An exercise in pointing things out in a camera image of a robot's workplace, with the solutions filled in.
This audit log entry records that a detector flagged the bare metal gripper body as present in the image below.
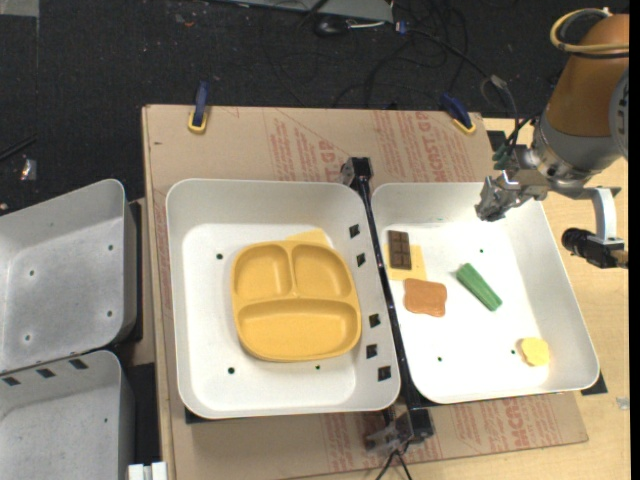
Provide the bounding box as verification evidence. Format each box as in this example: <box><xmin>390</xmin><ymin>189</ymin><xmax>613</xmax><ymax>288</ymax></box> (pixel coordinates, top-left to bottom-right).
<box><xmin>501</xmin><ymin>147</ymin><xmax>597</xmax><ymax>202</ymax></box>

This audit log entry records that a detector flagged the green celery stick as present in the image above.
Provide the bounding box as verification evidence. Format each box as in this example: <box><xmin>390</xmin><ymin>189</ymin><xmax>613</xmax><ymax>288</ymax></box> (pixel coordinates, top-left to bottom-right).
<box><xmin>455</xmin><ymin>262</ymin><xmax>504</xmax><ymax>313</ymax></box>

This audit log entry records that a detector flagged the yellow cheese slice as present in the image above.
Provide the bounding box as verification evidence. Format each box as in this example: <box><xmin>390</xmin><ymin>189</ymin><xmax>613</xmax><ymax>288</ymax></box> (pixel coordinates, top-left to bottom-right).
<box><xmin>387</xmin><ymin>241</ymin><xmax>428</xmax><ymax>283</ymax></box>

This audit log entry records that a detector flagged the brown chocolate bar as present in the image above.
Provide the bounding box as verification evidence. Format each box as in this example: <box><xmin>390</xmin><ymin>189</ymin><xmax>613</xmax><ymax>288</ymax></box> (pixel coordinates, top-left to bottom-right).
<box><xmin>387</xmin><ymin>229</ymin><xmax>414</xmax><ymax>271</ymax></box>

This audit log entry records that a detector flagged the orange bread slice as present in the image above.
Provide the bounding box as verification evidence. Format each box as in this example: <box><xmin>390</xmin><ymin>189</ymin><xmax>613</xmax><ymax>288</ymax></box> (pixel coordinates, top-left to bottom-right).
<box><xmin>402</xmin><ymin>277</ymin><xmax>448</xmax><ymax>319</ymax></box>

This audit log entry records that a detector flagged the thin black rod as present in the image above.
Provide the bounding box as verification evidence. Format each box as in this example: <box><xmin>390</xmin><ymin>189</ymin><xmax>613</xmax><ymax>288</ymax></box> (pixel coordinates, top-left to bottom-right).
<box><xmin>357</xmin><ymin>177</ymin><xmax>422</xmax><ymax>414</ymax></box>

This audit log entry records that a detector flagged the yellow wavy biscuit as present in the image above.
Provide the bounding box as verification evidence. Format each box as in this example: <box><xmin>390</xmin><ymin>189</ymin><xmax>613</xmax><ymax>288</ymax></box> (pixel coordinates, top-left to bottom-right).
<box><xmin>515</xmin><ymin>336</ymin><xmax>552</xmax><ymax>368</ymax></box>

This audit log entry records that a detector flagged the white plastic tray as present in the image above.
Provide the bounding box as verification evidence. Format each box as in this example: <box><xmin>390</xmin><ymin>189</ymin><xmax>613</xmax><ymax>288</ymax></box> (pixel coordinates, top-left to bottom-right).
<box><xmin>370</xmin><ymin>181</ymin><xmax>601</xmax><ymax>406</ymax></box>
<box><xmin>165</xmin><ymin>177</ymin><xmax>403</xmax><ymax>421</ymax></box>
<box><xmin>0</xmin><ymin>349</ymin><xmax>137</xmax><ymax>480</ymax></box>
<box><xmin>0</xmin><ymin>177</ymin><xmax>140</xmax><ymax>375</ymax></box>

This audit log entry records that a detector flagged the brown cardboard board red print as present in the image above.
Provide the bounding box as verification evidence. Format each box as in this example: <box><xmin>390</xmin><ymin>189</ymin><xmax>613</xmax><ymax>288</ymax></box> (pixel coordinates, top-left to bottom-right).
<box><xmin>141</xmin><ymin>104</ymin><xmax>590</xmax><ymax>480</ymax></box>

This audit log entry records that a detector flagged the yellow divided plate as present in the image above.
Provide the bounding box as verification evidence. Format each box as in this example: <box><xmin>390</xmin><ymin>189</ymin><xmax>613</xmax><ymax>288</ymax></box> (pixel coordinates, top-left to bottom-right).
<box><xmin>230</xmin><ymin>240</ymin><xmax>364</xmax><ymax>364</ymax></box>

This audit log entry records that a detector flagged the black cylinder on white bracket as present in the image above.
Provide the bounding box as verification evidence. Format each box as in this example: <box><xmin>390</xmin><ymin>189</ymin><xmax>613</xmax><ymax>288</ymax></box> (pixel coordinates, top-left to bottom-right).
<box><xmin>560</xmin><ymin>185</ymin><xmax>629</xmax><ymax>270</ymax></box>

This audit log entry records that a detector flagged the black block with thin wires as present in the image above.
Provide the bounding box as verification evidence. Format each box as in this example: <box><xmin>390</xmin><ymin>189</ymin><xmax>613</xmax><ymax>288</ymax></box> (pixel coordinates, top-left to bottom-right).
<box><xmin>340</xmin><ymin>156</ymin><xmax>376</xmax><ymax>186</ymax></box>
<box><xmin>363</xmin><ymin>407</ymin><xmax>435</xmax><ymax>453</ymax></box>

